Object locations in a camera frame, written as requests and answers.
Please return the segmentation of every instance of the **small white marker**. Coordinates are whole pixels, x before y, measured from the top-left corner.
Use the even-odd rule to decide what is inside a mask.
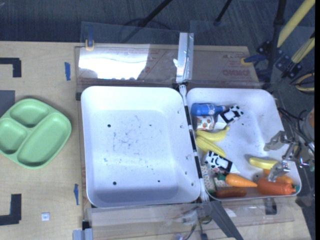
[[[49,221],[50,220],[50,212],[43,212],[41,213],[41,219],[42,221]]]

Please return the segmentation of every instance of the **banana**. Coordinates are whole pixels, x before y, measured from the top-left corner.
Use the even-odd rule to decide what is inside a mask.
[[[208,141],[207,139],[205,139],[202,136],[198,136],[195,138],[195,144],[202,149],[205,153],[208,151],[212,151],[216,154],[218,154],[219,156],[222,156],[223,158],[226,157],[226,153],[217,145],[211,143],[210,141]]]
[[[250,165],[258,168],[270,170],[276,163],[278,163],[278,161],[267,160],[267,159],[262,159],[258,157],[251,157],[249,158],[249,163]]]
[[[230,128],[227,126],[223,130],[220,130],[218,132],[207,132],[205,130],[197,130],[195,132],[195,134],[197,136],[204,137],[205,139],[207,139],[210,142],[219,142],[219,141],[222,141],[226,137],[227,131],[229,129]]]

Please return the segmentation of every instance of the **carrot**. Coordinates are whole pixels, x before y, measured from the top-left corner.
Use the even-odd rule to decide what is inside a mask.
[[[229,173],[226,176],[219,173],[217,179],[223,180],[225,181],[225,183],[233,187],[255,188],[258,186],[253,181],[248,180],[242,176],[239,176],[236,173]]]
[[[296,192],[296,189],[289,183],[272,182],[266,178],[260,178],[257,184],[258,191],[263,195],[286,196]]]
[[[269,173],[270,173],[270,170],[264,169],[263,172],[264,172],[265,176],[268,176]],[[290,177],[287,176],[287,175],[282,175],[282,176],[280,176],[280,177],[276,177],[276,178],[275,178],[275,181],[276,181],[276,182],[289,183],[289,184],[293,184],[293,183],[294,183],[293,179],[290,178]]]
[[[247,194],[246,189],[242,187],[236,187],[236,186],[225,187],[215,192],[215,196],[217,198],[238,198],[238,197],[244,197],[246,194]]]

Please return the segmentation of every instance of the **wooden table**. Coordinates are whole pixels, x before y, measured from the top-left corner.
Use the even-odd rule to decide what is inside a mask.
[[[83,200],[76,204],[74,186],[82,185],[78,102],[76,101],[75,47],[79,43],[0,42],[0,58],[20,58],[22,77],[12,77],[11,65],[0,65],[0,90],[15,90],[15,101],[39,99],[56,108],[71,121],[72,132],[60,153],[44,168],[27,169],[0,155],[0,215],[8,215],[11,194],[22,195],[19,224],[0,226],[1,240],[66,240],[82,228]],[[71,80],[66,79],[70,63]],[[79,187],[79,197],[83,196]],[[244,239],[311,239],[302,210],[291,202],[294,221],[240,226]],[[50,220],[42,221],[42,213]],[[210,239],[226,236],[220,229],[208,230]],[[159,236],[139,239],[159,239]],[[196,234],[190,239],[197,239]]]

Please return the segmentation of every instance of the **white plastic tray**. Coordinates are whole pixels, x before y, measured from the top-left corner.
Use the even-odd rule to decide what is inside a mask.
[[[181,95],[92,86],[81,95],[89,201],[96,207],[189,203],[200,195]]]
[[[270,158],[282,160],[288,145],[278,150],[264,151],[266,143],[278,133],[284,131],[276,101],[273,96],[262,89],[232,89],[232,88],[194,88],[186,96],[188,107],[194,103],[213,103],[217,106],[232,106],[237,104],[244,112],[230,126],[225,139],[215,144],[226,153],[226,159],[232,161],[240,174],[254,182],[263,176],[261,168],[249,164],[249,157]],[[199,157],[203,154],[198,149]],[[293,183],[301,186],[301,179],[294,161],[288,162],[290,172],[287,174]],[[266,198],[259,194],[256,188],[247,188],[247,195],[241,199]]]

